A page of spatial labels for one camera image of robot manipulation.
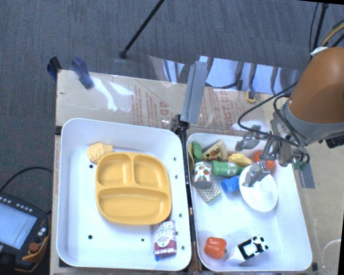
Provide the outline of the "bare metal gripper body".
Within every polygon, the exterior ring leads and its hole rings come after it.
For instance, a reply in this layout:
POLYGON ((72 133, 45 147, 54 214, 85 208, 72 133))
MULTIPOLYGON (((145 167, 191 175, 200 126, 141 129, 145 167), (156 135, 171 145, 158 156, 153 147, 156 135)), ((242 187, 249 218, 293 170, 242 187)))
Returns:
POLYGON ((291 132, 280 118, 274 117, 270 125, 270 135, 267 137, 261 159, 277 160, 282 167, 295 164, 300 160, 301 150, 291 132))

